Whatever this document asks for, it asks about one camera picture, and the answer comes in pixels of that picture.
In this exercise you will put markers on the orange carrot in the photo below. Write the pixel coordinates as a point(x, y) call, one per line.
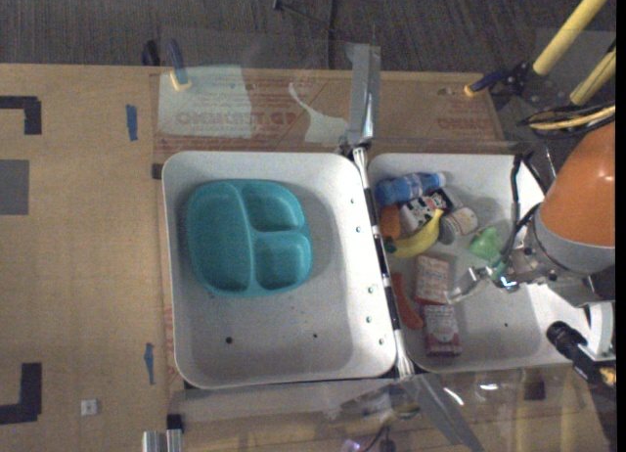
point(390, 222)

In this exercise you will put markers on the white can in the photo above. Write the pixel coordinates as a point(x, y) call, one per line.
point(460, 222)

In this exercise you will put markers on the black and white carton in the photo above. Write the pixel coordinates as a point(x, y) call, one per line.
point(424, 208)

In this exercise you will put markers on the blue divided plate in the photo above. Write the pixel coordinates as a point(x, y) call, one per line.
point(235, 239)

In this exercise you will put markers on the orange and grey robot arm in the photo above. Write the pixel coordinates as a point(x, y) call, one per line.
point(582, 195)

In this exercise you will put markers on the red and white carton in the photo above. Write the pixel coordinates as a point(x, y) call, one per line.
point(431, 279)

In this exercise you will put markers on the blue plastic bottle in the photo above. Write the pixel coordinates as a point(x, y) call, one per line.
point(406, 188)

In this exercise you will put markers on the yellow banana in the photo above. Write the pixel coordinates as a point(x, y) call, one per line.
point(421, 242)

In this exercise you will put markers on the black cylinder on white bracket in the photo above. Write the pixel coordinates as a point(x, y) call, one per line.
point(574, 342)

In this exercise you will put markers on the brown cardboard board red print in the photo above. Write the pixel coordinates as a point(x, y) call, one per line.
point(415, 112)

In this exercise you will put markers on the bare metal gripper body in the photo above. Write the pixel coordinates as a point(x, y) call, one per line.
point(528, 264)

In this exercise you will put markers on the green toy vegetable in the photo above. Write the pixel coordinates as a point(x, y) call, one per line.
point(484, 243)

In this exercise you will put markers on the orange sausage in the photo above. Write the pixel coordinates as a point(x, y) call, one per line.
point(406, 303)

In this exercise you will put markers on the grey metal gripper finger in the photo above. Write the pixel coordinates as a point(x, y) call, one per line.
point(464, 288)

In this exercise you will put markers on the white plastic tray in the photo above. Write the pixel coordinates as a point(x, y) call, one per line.
point(494, 323)
point(274, 332)

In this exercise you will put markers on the dark red carton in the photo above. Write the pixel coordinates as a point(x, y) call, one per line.
point(441, 330)

